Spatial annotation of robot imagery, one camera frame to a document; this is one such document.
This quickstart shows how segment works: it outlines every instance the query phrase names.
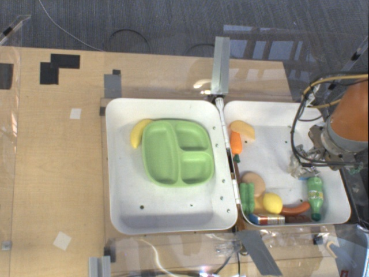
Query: orange carrot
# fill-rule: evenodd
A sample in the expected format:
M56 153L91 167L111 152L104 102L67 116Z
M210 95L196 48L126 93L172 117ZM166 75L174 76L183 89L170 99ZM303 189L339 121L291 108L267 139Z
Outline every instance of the orange carrot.
M231 150L232 154L241 154L242 152L242 141L241 141L241 135L238 132L231 131Z

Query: bottle cap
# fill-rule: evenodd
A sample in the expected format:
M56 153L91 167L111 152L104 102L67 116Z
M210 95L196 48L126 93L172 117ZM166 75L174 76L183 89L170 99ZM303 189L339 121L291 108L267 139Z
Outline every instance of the bottle cap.
M311 219L318 222L321 219L321 214L311 214Z

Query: hot dog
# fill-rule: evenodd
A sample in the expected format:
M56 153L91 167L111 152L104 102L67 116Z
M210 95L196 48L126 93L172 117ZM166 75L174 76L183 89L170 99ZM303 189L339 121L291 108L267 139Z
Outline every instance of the hot dog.
M296 207L282 207L281 214L284 216L290 216L290 215L299 215L303 212L306 212L310 208L310 204L307 201L302 202L300 205Z

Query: yellow cable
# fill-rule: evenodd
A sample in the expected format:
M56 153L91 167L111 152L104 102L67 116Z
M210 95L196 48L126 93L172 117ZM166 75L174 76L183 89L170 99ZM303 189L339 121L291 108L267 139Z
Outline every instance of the yellow cable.
M368 78L368 74L360 74L360 75L348 75L348 76L335 76L335 77L328 77L321 80L318 80L314 83L311 83L302 93L303 96L306 95L306 93L311 90L313 86L316 86L320 83L328 82L328 81L334 81L334 80L350 80L350 79L359 79L359 78Z
M330 102L328 104L320 104L319 106L312 106L312 107L309 107L309 108L327 108L327 107L330 107L330 106L333 106L333 105L339 103L340 100L341 99L337 99L337 100L335 100L333 102Z

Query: brown egg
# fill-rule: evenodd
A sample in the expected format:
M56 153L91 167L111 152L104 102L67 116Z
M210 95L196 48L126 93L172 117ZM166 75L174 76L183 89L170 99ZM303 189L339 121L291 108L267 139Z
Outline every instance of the brown egg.
M245 173L242 176L241 181L247 184L249 184L250 182L254 183L254 186L255 186L254 197L255 198L260 197L265 192L264 180L261 178L260 175L256 173L252 173L252 172Z

